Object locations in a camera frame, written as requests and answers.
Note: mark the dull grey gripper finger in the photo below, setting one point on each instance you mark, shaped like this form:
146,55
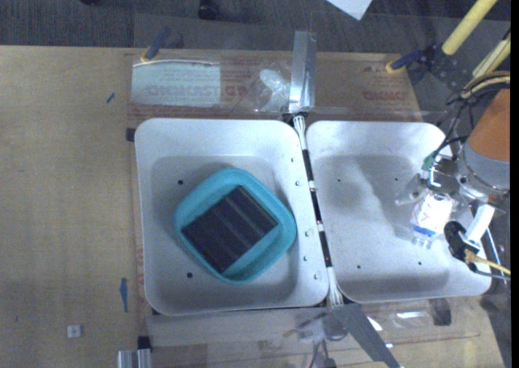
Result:
410,192

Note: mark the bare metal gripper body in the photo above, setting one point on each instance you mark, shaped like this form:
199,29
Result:
446,176

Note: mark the clear plastic bottle white label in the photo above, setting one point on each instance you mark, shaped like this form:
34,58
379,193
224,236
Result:
430,216

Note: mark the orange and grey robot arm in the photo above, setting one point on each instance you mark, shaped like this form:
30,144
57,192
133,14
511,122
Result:
491,135

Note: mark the white plastic tray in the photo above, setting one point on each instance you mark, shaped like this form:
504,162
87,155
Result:
365,236
227,143

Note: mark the brown cardboard board red print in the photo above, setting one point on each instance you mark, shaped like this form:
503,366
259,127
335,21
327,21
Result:
365,78

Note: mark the black ribbed square block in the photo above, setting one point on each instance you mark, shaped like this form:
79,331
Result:
229,228

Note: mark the blue square bowl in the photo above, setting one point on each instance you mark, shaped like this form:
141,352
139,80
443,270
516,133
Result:
194,204

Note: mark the small white square piece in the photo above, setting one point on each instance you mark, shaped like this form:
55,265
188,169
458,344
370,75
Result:
75,330

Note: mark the black cylinder on white bracket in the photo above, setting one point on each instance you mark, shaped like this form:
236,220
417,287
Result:
457,236

